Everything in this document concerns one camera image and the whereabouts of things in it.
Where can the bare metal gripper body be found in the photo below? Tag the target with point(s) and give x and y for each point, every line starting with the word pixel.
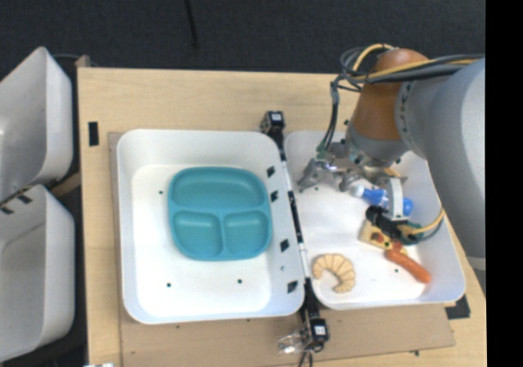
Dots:
pixel 347 161

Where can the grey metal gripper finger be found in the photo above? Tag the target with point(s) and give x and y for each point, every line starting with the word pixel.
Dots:
pixel 349 182
pixel 311 175

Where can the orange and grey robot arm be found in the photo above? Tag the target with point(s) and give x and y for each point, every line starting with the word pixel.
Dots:
pixel 445 120

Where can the blue and white bottle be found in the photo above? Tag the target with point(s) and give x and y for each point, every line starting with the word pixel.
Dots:
pixel 374 195

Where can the thin black and white rod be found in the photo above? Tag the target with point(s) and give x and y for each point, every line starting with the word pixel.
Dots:
pixel 295 214

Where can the white plastic tray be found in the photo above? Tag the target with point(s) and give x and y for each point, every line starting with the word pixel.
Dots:
pixel 204 287
pixel 335 226

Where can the toy pizza slice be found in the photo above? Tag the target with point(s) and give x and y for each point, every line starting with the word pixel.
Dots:
pixel 374 236

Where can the beige toy croissant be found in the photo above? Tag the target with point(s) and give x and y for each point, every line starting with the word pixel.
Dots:
pixel 339 267

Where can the blue divided plate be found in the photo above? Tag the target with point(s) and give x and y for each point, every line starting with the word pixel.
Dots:
pixel 220 214

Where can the orange toy sausage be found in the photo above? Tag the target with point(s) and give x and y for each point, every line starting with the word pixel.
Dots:
pixel 410 266

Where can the black cylinder on white bracket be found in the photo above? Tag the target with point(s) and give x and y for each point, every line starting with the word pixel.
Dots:
pixel 384 219

